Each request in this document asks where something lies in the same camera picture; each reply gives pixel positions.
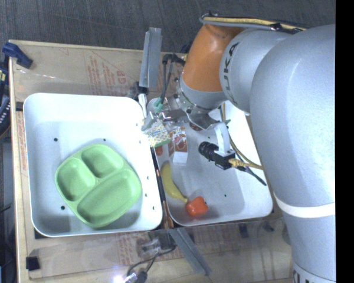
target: dark floor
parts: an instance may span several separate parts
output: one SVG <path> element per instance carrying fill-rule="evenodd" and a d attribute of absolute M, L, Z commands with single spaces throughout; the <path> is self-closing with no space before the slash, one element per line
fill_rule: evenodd
<path fill-rule="evenodd" d="M 149 27 L 162 29 L 163 51 L 179 52 L 209 10 L 314 27 L 335 22 L 336 0 L 0 0 L 0 60 L 9 39 L 141 50 Z M 5 207 L 2 147 L 9 137 L 0 139 L 0 210 Z M 3 241 L 0 214 L 0 265 Z"/>

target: banana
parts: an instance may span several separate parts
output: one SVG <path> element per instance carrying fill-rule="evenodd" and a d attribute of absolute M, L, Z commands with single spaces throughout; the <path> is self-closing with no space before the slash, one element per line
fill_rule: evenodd
<path fill-rule="evenodd" d="M 164 190 L 166 191 L 166 193 L 170 197 L 180 199 L 187 203 L 188 199 L 181 194 L 181 192 L 172 180 L 172 170 L 169 163 L 166 163 L 162 166 L 160 174 L 163 180 Z"/>

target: black clamp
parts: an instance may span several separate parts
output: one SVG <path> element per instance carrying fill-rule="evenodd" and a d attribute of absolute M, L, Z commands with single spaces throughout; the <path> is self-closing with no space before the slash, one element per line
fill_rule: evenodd
<path fill-rule="evenodd" d="M 29 69 L 31 64 L 33 63 L 33 60 L 30 59 L 16 44 L 9 42 L 5 43 L 2 47 L 2 52 L 4 53 L 4 60 L 3 62 L 0 62 L 0 107 L 2 103 L 5 85 L 9 85 L 9 57 L 16 58 L 17 64 L 27 69 Z"/>

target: red object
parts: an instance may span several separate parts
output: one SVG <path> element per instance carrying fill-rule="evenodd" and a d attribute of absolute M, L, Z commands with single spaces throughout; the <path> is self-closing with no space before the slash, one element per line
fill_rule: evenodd
<path fill-rule="evenodd" d="M 199 216 L 207 213 L 208 206 L 203 197 L 198 196 L 185 205 L 185 209 L 190 216 Z"/>

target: red vegetable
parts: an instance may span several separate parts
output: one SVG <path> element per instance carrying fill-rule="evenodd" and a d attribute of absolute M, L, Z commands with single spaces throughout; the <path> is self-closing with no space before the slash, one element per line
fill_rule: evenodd
<path fill-rule="evenodd" d="M 185 205 L 185 209 L 190 216 L 199 216 L 207 213 L 208 206 L 203 197 L 198 196 Z"/>

